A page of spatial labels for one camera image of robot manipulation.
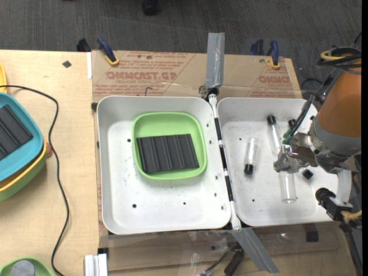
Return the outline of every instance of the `green bowl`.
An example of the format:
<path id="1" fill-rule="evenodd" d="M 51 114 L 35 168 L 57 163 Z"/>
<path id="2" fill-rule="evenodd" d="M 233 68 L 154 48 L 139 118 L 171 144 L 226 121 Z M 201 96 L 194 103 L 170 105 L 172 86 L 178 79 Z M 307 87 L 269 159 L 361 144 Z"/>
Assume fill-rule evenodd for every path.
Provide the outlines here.
<path id="1" fill-rule="evenodd" d="M 11 260 L 3 266 L 0 266 L 0 276 L 12 276 L 12 268 L 20 260 L 28 260 L 34 265 L 35 276 L 55 276 L 52 270 L 46 266 L 44 262 L 34 256 L 22 256 L 20 258 Z"/>
<path id="2" fill-rule="evenodd" d="M 199 167 L 149 174 L 144 172 L 139 158 L 137 138 L 180 134 L 190 134 Z M 190 114 L 181 112 L 141 114 L 133 123 L 132 139 L 133 155 L 137 168 L 141 175 L 146 178 L 155 180 L 188 179 L 200 175 L 206 168 L 207 155 L 202 129 L 197 119 Z"/>

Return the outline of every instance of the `wooden table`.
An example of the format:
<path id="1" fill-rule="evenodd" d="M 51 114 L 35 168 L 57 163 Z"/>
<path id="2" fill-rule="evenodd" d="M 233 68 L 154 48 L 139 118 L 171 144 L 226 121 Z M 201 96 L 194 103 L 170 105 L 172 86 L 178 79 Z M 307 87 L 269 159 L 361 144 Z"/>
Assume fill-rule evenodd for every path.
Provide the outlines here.
<path id="1" fill-rule="evenodd" d="M 63 65 L 66 61 L 71 63 L 68 68 Z M 83 275 L 84 256 L 95 255 L 99 246 L 92 82 L 87 78 L 86 54 L 1 50 L 0 62 L 5 67 L 9 85 L 37 89 L 59 101 L 59 116 L 52 132 L 52 142 L 60 158 L 60 180 L 71 217 L 56 253 L 55 265 L 64 275 Z M 11 88 L 8 93 L 27 110 L 47 137 L 55 104 L 30 91 Z M 52 156 L 28 185 L 0 202 L 0 265 L 19 256 L 32 255 L 50 267 L 51 254 L 65 218 L 66 208 L 56 179 L 56 160 Z M 273 252 L 280 275 L 355 275 L 343 233 L 336 229 L 336 224 L 324 228 L 327 229 L 326 234 L 333 234 L 326 237 L 331 241 L 328 250 L 311 252 L 311 249 L 303 250 L 304 246 L 296 243 L 301 253 Z M 109 256 L 112 266 L 119 262 L 119 254 Z M 139 256 L 139 250 L 132 250 L 132 258 Z M 214 270 L 213 275 L 223 275 L 223 268 L 229 260 Z M 111 275 L 192 275 L 211 264 L 197 263 L 195 270 L 193 266 L 186 265 L 115 271 Z M 253 276 L 269 275 L 258 271 L 249 259 L 241 264 L 238 272 Z"/>

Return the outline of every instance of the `blue tray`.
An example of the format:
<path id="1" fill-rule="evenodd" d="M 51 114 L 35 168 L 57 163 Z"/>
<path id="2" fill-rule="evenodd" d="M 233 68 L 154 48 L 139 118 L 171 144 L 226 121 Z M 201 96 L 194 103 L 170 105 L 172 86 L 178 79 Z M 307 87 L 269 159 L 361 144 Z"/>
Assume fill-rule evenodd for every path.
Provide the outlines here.
<path id="1" fill-rule="evenodd" d="M 43 146 L 42 133 L 30 115 L 12 96 L 0 92 L 0 108 L 5 105 L 9 106 L 33 138 L 0 160 L 0 181 L 25 167 L 37 157 Z"/>

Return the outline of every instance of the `gray carpet floor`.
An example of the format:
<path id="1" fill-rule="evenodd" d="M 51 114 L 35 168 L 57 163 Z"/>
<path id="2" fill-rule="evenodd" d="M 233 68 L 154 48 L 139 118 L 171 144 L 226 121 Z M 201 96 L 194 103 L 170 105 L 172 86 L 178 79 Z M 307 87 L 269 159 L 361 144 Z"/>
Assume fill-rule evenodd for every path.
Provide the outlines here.
<path id="1" fill-rule="evenodd" d="M 159 0 L 154 16 L 143 1 L 0 0 L 0 49 L 76 51 L 83 37 L 97 49 L 102 36 L 113 49 L 206 53 L 208 33 L 224 32 L 226 54 L 250 54 L 257 39 L 267 52 L 277 40 L 302 84 L 325 80 L 331 70 L 315 66 L 319 54 L 362 30 L 362 0 Z"/>

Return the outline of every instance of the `chair leg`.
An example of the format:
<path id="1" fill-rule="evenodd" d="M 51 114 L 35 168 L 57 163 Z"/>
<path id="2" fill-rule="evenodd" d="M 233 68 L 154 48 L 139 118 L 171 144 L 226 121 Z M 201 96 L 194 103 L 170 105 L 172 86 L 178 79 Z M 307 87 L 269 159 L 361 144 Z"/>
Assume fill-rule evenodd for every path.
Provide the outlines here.
<path id="1" fill-rule="evenodd" d="M 157 12 L 159 0 L 144 0 L 142 2 L 143 11 L 146 15 L 152 15 Z"/>

